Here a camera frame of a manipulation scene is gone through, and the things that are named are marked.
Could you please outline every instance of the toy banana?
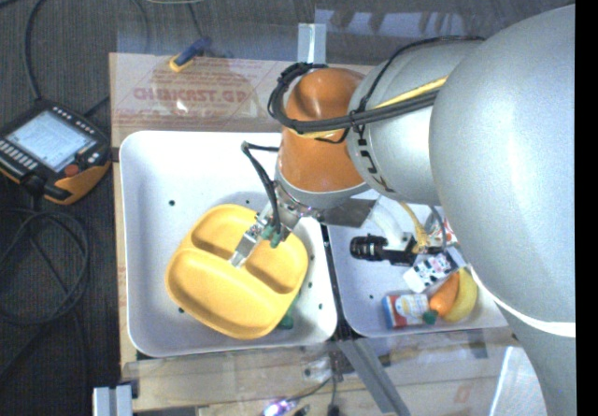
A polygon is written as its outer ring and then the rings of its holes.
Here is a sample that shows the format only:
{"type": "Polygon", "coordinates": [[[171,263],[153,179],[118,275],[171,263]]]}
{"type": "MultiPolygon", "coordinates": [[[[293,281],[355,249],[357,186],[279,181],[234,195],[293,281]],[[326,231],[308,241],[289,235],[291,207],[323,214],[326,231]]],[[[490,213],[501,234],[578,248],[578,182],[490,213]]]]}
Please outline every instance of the toy banana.
{"type": "Polygon", "coordinates": [[[472,312],[477,301],[477,285],[469,271],[459,268],[459,290],[450,311],[443,317],[449,323],[456,323],[472,312]]]}

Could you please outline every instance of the yellow tray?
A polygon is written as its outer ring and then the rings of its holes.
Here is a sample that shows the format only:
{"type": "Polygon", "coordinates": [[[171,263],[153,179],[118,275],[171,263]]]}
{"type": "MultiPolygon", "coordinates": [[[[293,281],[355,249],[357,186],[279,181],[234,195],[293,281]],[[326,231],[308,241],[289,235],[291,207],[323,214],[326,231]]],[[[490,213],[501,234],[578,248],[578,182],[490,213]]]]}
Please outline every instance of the yellow tray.
{"type": "Polygon", "coordinates": [[[183,238],[166,269],[165,284],[177,305],[199,322],[238,339],[270,333],[296,297],[308,256],[294,234],[275,249],[262,241],[237,268],[228,260],[255,211],[220,205],[206,212],[183,238]]]}

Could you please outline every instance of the gray carpet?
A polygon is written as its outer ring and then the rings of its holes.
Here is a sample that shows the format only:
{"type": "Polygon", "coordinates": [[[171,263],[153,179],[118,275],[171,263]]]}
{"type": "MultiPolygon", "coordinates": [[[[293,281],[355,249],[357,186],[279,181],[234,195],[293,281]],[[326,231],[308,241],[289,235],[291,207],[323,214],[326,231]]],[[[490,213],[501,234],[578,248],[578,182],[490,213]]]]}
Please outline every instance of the gray carpet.
{"type": "MultiPolygon", "coordinates": [[[[0,124],[33,101],[22,55],[26,23],[37,1],[0,0],[0,124]]],[[[34,15],[30,55],[39,92],[83,113],[108,97],[112,51],[174,54],[204,35],[213,39],[217,55],[294,61],[297,24],[319,22],[328,25],[330,62],[377,64],[397,46],[423,36],[488,37],[573,1],[207,0],[192,6],[191,13],[187,6],[143,1],[140,12],[132,0],[45,0],[34,15]]],[[[108,131],[109,104],[100,105],[91,119],[108,131]]],[[[77,306],[84,345],[73,314],[41,328],[0,323],[2,415],[90,414],[92,387],[119,381],[112,183],[108,175],[84,199],[60,208],[82,222],[90,241],[88,285],[77,306]]],[[[0,207],[29,203],[17,185],[0,182],[0,207]]],[[[57,209],[48,202],[42,208],[57,209]]],[[[1,252],[17,223],[4,214],[0,218],[1,252]]],[[[39,241],[65,281],[72,281],[80,265],[72,245],[51,229],[39,241]]],[[[37,314],[54,303],[60,289],[30,246],[20,245],[7,265],[0,270],[3,311],[37,314]]]]}

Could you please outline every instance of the orange carrot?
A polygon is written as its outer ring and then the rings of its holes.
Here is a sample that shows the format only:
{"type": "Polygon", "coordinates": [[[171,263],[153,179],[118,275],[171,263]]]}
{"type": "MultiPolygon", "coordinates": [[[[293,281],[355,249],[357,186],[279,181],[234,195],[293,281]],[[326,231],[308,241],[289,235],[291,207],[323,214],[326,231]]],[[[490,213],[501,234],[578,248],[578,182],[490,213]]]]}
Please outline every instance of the orange carrot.
{"type": "Polygon", "coordinates": [[[459,291],[459,272],[451,273],[438,291],[430,298],[430,309],[438,316],[445,316],[452,308],[459,291]]]}

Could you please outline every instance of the yellow divided plate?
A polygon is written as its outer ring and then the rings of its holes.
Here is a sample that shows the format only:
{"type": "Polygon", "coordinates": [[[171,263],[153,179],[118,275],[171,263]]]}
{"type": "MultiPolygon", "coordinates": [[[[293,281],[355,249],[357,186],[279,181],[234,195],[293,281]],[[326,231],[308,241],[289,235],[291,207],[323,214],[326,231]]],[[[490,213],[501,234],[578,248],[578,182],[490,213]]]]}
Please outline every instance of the yellow divided plate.
{"type": "Polygon", "coordinates": [[[294,234],[270,248],[262,241],[237,268],[228,260],[255,211],[220,205],[206,212],[183,238],[166,269],[166,290],[199,322],[238,339],[270,333],[296,297],[308,256],[294,234]]]}

